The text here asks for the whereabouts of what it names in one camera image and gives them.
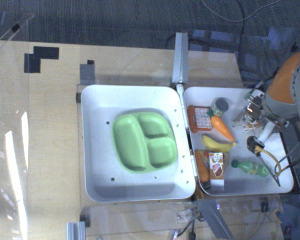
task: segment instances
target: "metal clamp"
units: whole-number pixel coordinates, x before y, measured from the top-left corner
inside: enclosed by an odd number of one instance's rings
[[[172,84],[188,81],[188,33],[176,33]]]
[[[86,240],[86,223],[70,222],[66,225],[66,240]]]

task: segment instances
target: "cracker box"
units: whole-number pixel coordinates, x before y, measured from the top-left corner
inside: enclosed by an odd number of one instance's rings
[[[223,190],[225,187],[225,167],[223,153],[209,153],[211,187]]]
[[[211,131],[212,124],[208,115],[210,108],[203,106],[189,106],[187,109],[189,126],[194,134],[198,131]]]

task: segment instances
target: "green divided tray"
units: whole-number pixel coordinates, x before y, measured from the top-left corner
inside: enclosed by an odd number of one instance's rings
[[[132,173],[154,172],[178,158],[177,143],[167,120],[156,112],[119,116],[112,137],[121,166]]]

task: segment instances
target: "green bottle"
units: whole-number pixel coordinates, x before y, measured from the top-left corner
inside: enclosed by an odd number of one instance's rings
[[[239,167],[246,174],[259,175],[261,177],[267,177],[269,175],[268,169],[264,165],[258,164],[256,162],[239,162],[237,160],[233,160],[231,165],[233,168]]]

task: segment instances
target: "white tray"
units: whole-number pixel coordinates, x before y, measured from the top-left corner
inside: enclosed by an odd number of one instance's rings
[[[176,200],[196,188],[179,95],[168,87],[91,85],[81,96],[85,186],[99,203]],[[112,139],[112,123],[132,112],[158,112],[171,125],[177,161],[164,169],[131,173],[120,165]]]
[[[247,149],[247,138],[253,136],[256,132],[246,134],[239,127],[232,128],[231,122],[237,115],[248,106],[248,102],[244,99],[249,89],[233,89],[233,88],[209,88],[209,87],[191,87],[184,92],[184,102],[188,108],[190,105],[199,107],[210,107],[216,98],[225,98],[229,103],[229,110],[222,116],[234,136],[237,146],[233,147],[229,153],[229,167],[226,169],[224,177],[224,190],[217,190],[213,187],[206,191],[212,196],[228,197],[228,196],[248,196],[248,195],[270,195],[285,194],[290,192],[294,187],[294,178],[290,169],[287,169],[279,176],[281,187],[277,185],[271,175],[260,177],[244,173],[239,168],[232,168],[231,161],[253,161],[261,163],[260,160]],[[216,141],[229,142],[215,129],[210,132],[199,131],[198,133],[190,133],[192,146],[194,150],[206,150],[207,148],[202,142],[202,135],[207,134]],[[282,139],[279,133],[273,134],[265,142],[265,150],[272,153],[278,160],[286,156]],[[274,168],[275,162],[266,154],[261,157],[265,160],[270,168]],[[281,163],[284,168],[288,165],[287,159]]]

